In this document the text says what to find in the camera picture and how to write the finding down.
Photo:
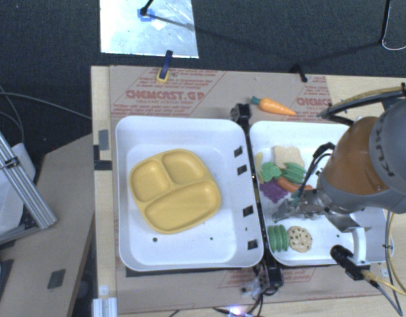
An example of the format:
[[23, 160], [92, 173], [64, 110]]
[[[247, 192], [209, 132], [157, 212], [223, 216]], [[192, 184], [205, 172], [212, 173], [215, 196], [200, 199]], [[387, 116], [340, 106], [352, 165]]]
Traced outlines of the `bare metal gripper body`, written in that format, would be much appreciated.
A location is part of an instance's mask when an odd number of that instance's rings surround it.
[[328, 195], [325, 190], [314, 189], [302, 192], [302, 195], [292, 203], [295, 204], [294, 212], [317, 211], [318, 215], [324, 215], [340, 232], [352, 232], [356, 228], [369, 231], [371, 225], [360, 225], [351, 217], [351, 213], [364, 209], [360, 205], [360, 200], [360, 195], [348, 192], [338, 190]]

